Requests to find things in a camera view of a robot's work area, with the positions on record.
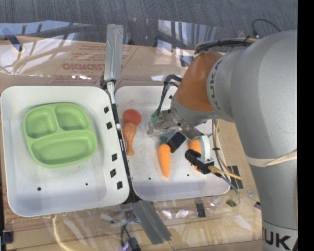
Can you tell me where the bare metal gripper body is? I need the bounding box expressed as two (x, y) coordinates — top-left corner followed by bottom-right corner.
(151, 109), (203, 139)

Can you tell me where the tan toy chicken drumstick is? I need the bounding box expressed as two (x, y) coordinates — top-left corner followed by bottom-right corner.
(122, 122), (138, 156)

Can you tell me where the red round toy tomato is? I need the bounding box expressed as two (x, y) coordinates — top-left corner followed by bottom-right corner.
(122, 109), (142, 127)

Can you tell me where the orange carrot with green top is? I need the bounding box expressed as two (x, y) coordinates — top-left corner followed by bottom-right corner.
(158, 136), (172, 179)

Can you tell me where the thin black and white rod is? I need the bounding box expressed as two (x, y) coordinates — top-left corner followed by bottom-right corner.
(106, 81), (133, 193)

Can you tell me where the white plastic tray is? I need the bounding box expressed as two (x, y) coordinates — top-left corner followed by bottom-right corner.
(114, 85), (231, 202)
(0, 85), (130, 218)

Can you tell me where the brown cardboard board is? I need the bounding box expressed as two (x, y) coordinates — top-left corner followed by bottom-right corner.
(0, 35), (262, 250)

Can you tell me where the green divided plate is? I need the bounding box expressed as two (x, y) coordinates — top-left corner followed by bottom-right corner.
(23, 101), (98, 168)

